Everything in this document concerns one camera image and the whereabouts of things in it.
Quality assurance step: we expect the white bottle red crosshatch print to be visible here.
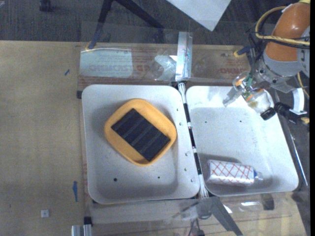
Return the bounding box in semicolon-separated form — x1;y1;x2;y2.
206;159;264;187

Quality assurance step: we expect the black office chair base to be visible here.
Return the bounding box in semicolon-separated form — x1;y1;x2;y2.
39;0;165;50

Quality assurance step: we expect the orange plate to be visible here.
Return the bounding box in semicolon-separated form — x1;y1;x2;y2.
103;98;178;167

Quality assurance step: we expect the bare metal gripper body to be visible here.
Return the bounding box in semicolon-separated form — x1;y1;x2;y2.
242;63;293;92

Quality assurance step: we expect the black cylinder on white bracket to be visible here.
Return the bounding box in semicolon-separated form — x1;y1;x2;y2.
274;88;308;122

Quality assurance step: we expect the white plastic tray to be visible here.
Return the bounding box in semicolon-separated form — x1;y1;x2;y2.
185;85;300;197
81;84;201;205

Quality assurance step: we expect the brown cardboard board red print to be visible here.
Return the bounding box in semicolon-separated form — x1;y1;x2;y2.
77;42;300;227

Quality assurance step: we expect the clear plastic bottle black cap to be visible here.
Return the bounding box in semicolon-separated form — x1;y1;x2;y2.
232;71;277;121

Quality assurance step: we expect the thin black and white rod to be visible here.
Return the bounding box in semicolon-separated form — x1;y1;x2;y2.
177;82;209;199

